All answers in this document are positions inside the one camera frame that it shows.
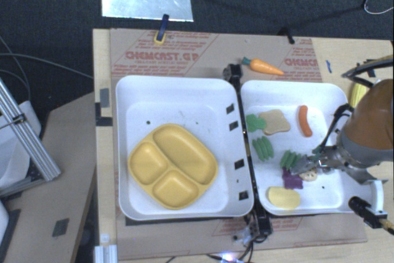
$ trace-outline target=toy bread slice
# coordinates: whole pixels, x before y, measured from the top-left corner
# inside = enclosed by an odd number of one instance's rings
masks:
[[[259,118],[263,118],[267,122],[267,126],[263,129],[265,135],[272,135],[277,132],[287,132],[290,130],[290,124],[281,110],[261,112]]]

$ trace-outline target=gray carpet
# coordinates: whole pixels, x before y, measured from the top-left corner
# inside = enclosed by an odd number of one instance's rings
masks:
[[[15,53],[30,54],[92,74],[93,28],[156,28],[149,20],[103,18],[101,0],[0,0],[0,35]],[[363,0],[191,0],[193,23],[173,22],[171,30],[218,33],[393,39],[393,11],[369,15]],[[393,0],[369,0],[382,10]],[[0,53],[5,52],[0,45]],[[92,81],[37,62],[21,60],[40,119],[47,112],[93,90]],[[9,58],[0,70],[20,74]],[[26,99],[15,78],[0,73],[19,101]]]

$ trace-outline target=orange carrot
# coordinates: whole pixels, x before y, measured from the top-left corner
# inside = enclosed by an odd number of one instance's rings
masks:
[[[267,62],[262,61],[261,59],[247,59],[244,57],[242,59],[242,64],[250,65],[251,70],[258,71],[259,73],[268,73],[270,75],[283,75],[283,71],[278,69],[277,67],[270,65]]]
[[[300,123],[301,130],[306,137],[312,136],[312,130],[309,127],[308,120],[308,107],[306,105],[301,105],[300,110],[298,112],[298,121]]]

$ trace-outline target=wire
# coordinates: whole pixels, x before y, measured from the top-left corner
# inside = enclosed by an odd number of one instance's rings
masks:
[[[214,260],[217,260],[217,261],[226,262],[226,263],[239,262],[239,261],[243,262],[243,259],[244,259],[244,258],[247,256],[247,254],[249,253],[249,258],[248,258],[248,260],[247,260],[247,263],[252,263],[252,262],[251,262],[251,259],[252,259],[252,255],[253,255],[253,243],[254,243],[254,242],[251,241],[250,244],[247,246],[245,252],[243,252],[242,255],[241,255],[239,258],[233,259],[233,260],[231,260],[231,261],[226,260],[226,259],[224,259],[224,258],[221,257],[221,256],[216,256],[216,255],[213,255],[213,254],[207,254],[207,257],[210,257],[211,259],[214,259]]]
[[[68,70],[68,71],[71,71],[73,73],[79,74],[79,75],[81,75],[83,77],[87,77],[89,79],[93,79],[93,76],[87,75],[85,73],[82,73],[82,72],[80,72],[78,70],[75,70],[75,69],[72,69],[70,67],[66,67],[66,66],[60,65],[58,63],[51,62],[51,61],[46,60],[46,59],[40,59],[38,57],[25,55],[25,54],[8,54],[8,53],[0,54],[0,57],[12,57],[12,56],[14,56],[14,57],[22,57],[22,58],[25,58],[25,59],[32,59],[32,60],[35,60],[35,61],[41,62],[41,63],[47,63],[49,65],[52,65],[52,66],[55,66],[55,67],[59,67],[59,68],[62,68],[64,70]]]
[[[267,236],[264,236],[264,237],[261,237],[261,238],[257,237],[254,240],[254,243],[263,243],[266,239],[267,239]]]
[[[170,263],[173,259],[175,259],[176,256],[173,256],[172,258],[170,258],[169,260],[166,261],[166,263]]]
[[[26,90],[29,91],[29,87],[28,87],[27,83],[21,77],[19,77],[18,75],[14,74],[14,73],[12,73],[10,71],[2,70],[2,69],[0,69],[0,73],[5,73],[7,75],[13,76],[14,78],[17,78],[24,85]]]
[[[368,14],[385,14],[386,12],[389,12],[391,10],[393,10],[394,7],[388,8],[387,10],[384,11],[380,11],[380,12],[372,12],[368,10],[368,5],[367,5],[368,0],[365,0],[364,2],[364,10],[365,12],[367,12]]]
[[[19,63],[18,59],[16,58],[16,54],[14,54],[12,52],[12,50],[10,49],[10,47],[7,45],[7,43],[5,42],[5,40],[2,38],[2,36],[0,35],[0,41],[3,43],[3,45],[6,47],[7,51],[9,52],[10,56],[13,58],[13,60],[15,61],[15,63],[18,65],[20,72],[22,73],[24,79],[25,79],[25,84],[27,87],[27,94],[28,94],[28,100],[30,100],[31,97],[31,91],[30,91],[30,83],[29,83],[29,79],[27,78],[27,75],[25,73],[25,71],[23,70],[23,67],[21,66],[21,64]]]
[[[251,253],[249,254],[249,259],[247,260],[247,263],[251,263],[252,255],[253,255],[253,242],[251,243]]]

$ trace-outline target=yellow sectioned plate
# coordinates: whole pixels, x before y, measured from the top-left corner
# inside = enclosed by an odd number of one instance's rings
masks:
[[[217,161],[193,134],[176,124],[150,132],[129,155],[135,181],[159,204],[182,209],[213,183]]]

